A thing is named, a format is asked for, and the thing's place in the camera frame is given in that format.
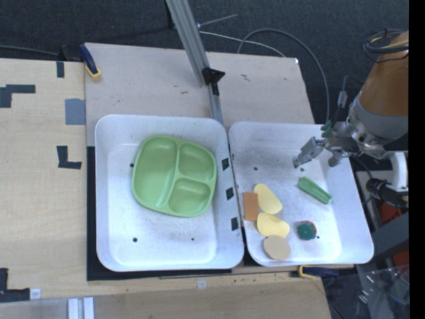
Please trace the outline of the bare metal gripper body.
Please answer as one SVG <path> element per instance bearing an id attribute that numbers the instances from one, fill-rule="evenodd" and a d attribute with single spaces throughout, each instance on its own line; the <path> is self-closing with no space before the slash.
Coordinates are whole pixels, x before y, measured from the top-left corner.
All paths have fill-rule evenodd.
<path id="1" fill-rule="evenodd" d="M 376 159 L 387 155 L 384 145 L 388 141 L 376 137 L 358 121 L 328 121 L 323 125 L 324 148 L 340 156 L 360 156 L 366 154 Z"/>

